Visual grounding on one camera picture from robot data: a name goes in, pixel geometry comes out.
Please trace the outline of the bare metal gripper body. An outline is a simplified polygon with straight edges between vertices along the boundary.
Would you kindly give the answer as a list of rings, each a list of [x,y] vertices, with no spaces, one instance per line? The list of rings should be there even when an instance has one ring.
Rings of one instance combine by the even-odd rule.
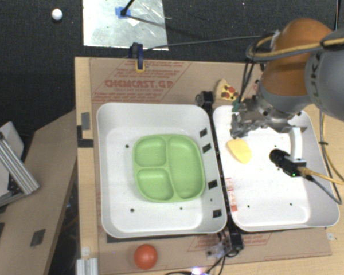
[[[233,104],[232,121],[240,125],[250,123],[251,131],[267,127],[275,131],[283,131],[288,126],[288,113],[276,109],[261,96],[252,96]]]

